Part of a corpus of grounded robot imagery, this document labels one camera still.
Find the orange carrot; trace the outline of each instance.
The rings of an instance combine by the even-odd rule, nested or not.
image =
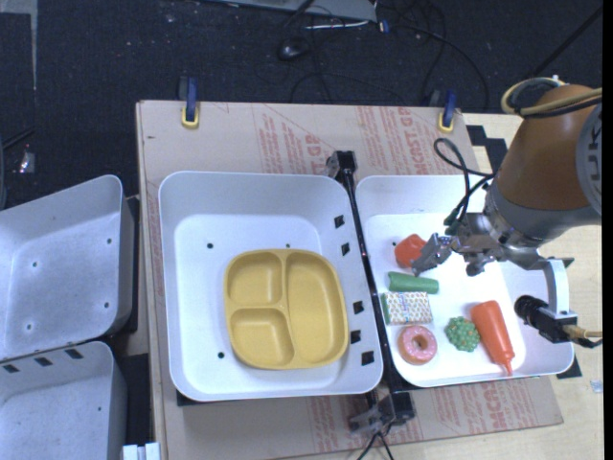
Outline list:
[[[470,318],[481,335],[489,358],[494,363],[503,365],[509,375],[512,375],[511,360],[515,357],[515,351],[498,302],[489,300],[475,305],[470,311]]]
[[[421,255],[426,241],[419,235],[409,235],[394,248],[396,262],[400,267],[411,267],[412,262]]]

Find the yellow plate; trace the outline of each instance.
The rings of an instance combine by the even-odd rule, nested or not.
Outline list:
[[[226,324],[243,362],[272,370],[332,363],[349,341],[334,267],[306,250],[245,252],[226,268]]]

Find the pink donut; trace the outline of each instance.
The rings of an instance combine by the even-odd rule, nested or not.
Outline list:
[[[437,338],[423,326],[408,326],[398,337],[398,349],[405,361],[425,364],[437,353]]]

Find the blue clamp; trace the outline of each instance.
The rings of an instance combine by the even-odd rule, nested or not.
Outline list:
[[[188,78],[188,93],[185,107],[181,109],[181,124],[194,129],[198,127],[199,114],[196,104],[198,82],[195,77]]]
[[[444,97],[444,109],[439,114],[439,130],[443,133],[450,133],[453,130],[453,113],[456,108],[456,94],[452,90],[447,90]]]

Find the toy food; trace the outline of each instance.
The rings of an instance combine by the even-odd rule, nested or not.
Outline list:
[[[449,323],[444,328],[444,333],[451,344],[459,351],[468,351],[469,353],[475,350],[481,340],[475,325],[461,316],[449,319]]]
[[[398,349],[405,361],[422,365],[437,353],[437,338],[423,326],[408,326],[398,336]]]
[[[387,273],[390,278],[390,291],[425,291],[426,293],[437,293],[439,282],[432,278],[421,278],[403,272],[390,271]]]
[[[411,263],[421,255],[426,241],[419,235],[409,235],[394,247],[396,262],[400,267],[411,267]]]
[[[470,310],[470,318],[481,335],[489,358],[492,362],[503,365],[507,373],[512,375],[511,360],[515,357],[515,351],[498,302],[489,300],[475,305]]]
[[[430,300],[425,291],[383,293],[381,305],[387,324],[406,325],[432,322]]]

